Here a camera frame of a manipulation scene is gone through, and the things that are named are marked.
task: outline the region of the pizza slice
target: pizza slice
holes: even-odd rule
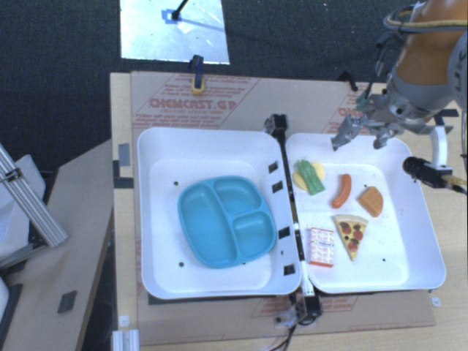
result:
[[[343,241],[351,260],[356,258],[358,248],[364,237],[367,220],[351,214],[338,214],[333,216],[338,234]]]

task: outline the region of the black rod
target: black rod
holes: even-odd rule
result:
[[[172,20],[178,20],[178,16],[181,14],[181,10],[184,8],[185,4],[188,2],[188,0],[183,0],[181,4],[178,6],[177,10],[174,10],[170,17]]]

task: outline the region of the green vegetable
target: green vegetable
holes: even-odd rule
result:
[[[310,195],[315,195],[318,192],[325,190],[325,187],[322,185],[322,182],[318,178],[317,173],[310,162],[307,160],[301,160],[298,163],[298,169],[302,178],[306,182]]]

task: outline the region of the black floor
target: black floor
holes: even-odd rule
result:
[[[317,80],[346,70],[367,81],[383,17],[417,1],[425,0],[222,0],[230,65],[205,70]],[[0,0],[0,143],[14,159],[31,154],[51,171],[110,139],[111,72],[186,71],[123,60],[119,9],[119,0]],[[103,298],[95,313],[108,325]],[[86,350],[108,336],[97,333]]]

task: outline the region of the red and white box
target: red and white box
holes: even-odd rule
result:
[[[332,267],[335,256],[335,244],[332,230],[310,229],[309,264]]]

